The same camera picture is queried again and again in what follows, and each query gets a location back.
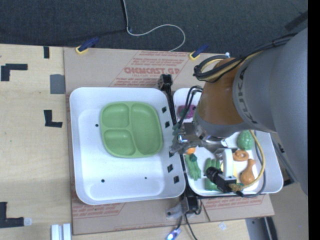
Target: blue and yellow clamp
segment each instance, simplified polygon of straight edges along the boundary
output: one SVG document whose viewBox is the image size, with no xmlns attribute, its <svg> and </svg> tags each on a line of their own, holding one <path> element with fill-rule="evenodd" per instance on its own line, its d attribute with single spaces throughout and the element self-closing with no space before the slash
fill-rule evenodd
<svg viewBox="0 0 320 240">
<path fill-rule="evenodd" d="M 195 50 L 189 54 L 189 59 L 192 61 L 195 61 L 197 58 L 199 58 L 200 53 L 203 53 L 206 49 L 208 49 L 209 45 L 204 44 L 202 45 L 198 50 Z"/>
<path fill-rule="evenodd" d="M 99 37 L 94 37 L 75 48 L 77 54 L 82 55 L 88 51 L 88 48 L 94 47 L 99 42 Z"/>
</svg>

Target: white cable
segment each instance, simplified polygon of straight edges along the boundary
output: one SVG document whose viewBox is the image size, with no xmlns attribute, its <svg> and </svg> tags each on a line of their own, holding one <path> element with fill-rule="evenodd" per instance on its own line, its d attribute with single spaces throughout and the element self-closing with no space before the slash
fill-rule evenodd
<svg viewBox="0 0 320 240">
<path fill-rule="evenodd" d="M 134 36 L 134 37 L 140 37 L 140 36 L 147 35 L 147 34 L 151 33 L 152 31 L 155 31 L 156 29 L 159 29 L 159 28 L 162 28 L 162 27 L 174 27 L 174 28 L 177 28 L 178 30 L 180 30 L 181 33 L 183 34 L 183 41 L 182 41 L 182 43 L 181 43 L 179 46 L 177 46 L 176 48 L 170 50 L 169 52 L 173 52 L 173 51 L 179 49 L 181 46 L 184 45 L 184 43 L 185 43 L 185 41 L 186 41 L 186 34 L 185 34 L 185 32 L 184 32 L 180 27 L 178 27 L 178 26 L 176 26 L 176 25 L 172 25 L 172 24 L 163 24 L 163 25 L 157 26 L 157 27 L 155 27 L 155 28 L 153 28 L 153 29 L 145 32 L 145 33 L 141 33 L 141 34 L 133 34 L 133 33 L 131 33 L 131 32 L 129 31 L 129 20 L 128 20 L 128 12 L 127 12 L 126 1 L 125 1 L 125 0 L 122 0 L 122 1 L 123 1 L 123 6 L 124 6 L 124 12 L 125 12 L 126 32 L 127 32 L 129 35 Z"/>
</svg>

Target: toy donut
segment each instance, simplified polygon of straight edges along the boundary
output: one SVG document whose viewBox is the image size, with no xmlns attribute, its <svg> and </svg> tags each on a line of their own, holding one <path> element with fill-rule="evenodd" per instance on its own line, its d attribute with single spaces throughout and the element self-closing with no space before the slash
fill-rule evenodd
<svg viewBox="0 0 320 240">
<path fill-rule="evenodd" d="M 247 161 L 249 159 L 249 154 L 247 151 L 245 150 L 237 150 L 236 152 L 234 152 L 232 154 L 233 156 L 233 160 L 235 161 L 239 161 L 239 162 L 242 162 L 242 161 Z"/>
</svg>

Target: brown toy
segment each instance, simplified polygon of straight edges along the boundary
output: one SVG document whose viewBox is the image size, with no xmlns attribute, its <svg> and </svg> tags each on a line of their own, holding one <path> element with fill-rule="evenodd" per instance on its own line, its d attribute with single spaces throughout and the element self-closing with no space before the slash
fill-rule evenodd
<svg viewBox="0 0 320 240">
<path fill-rule="evenodd" d="M 239 161 L 239 162 L 247 161 L 249 159 L 248 152 L 241 149 L 234 152 L 232 156 L 234 161 Z"/>
<path fill-rule="evenodd" d="M 241 173 L 240 180 L 244 185 L 249 185 L 255 180 L 254 173 L 252 171 L 252 166 L 256 163 L 253 159 L 248 159 L 248 165 L 246 169 Z"/>
</svg>

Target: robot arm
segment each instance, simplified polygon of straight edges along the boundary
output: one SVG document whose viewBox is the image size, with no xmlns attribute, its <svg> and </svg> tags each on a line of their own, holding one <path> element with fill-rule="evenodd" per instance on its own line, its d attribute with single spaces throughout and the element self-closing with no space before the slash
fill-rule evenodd
<svg viewBox="0 0 320 240">
<path fill-rule="evenodd" d="M 212 70 L 202 72 L 216 60 Z M 239 59 L 203 61 L 195 68 L 197 79 L 206 83 L 193 123 L 182 125 L 183 136 L 177 133 L 171 151 L 220 143 L 247 129 L 277 133 L 308 195 L 307 70 L 307 28 Z"/>
</svg>

